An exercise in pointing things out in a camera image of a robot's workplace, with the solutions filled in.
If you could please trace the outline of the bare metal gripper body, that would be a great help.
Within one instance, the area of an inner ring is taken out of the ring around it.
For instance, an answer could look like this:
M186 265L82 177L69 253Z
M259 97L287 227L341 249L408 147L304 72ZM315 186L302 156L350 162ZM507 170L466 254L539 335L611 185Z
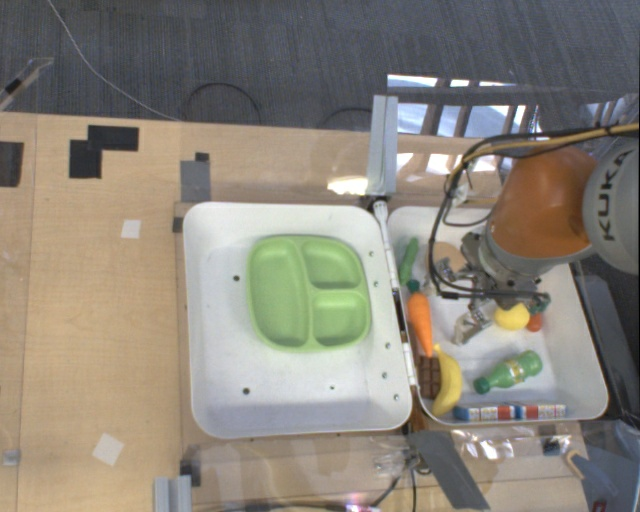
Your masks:
M528 310L540 308L540 293L533 275L521 275L498 259L489 237L477 231L464 235L461 252L474 274L474 290L490 298L504 310L523 304Z

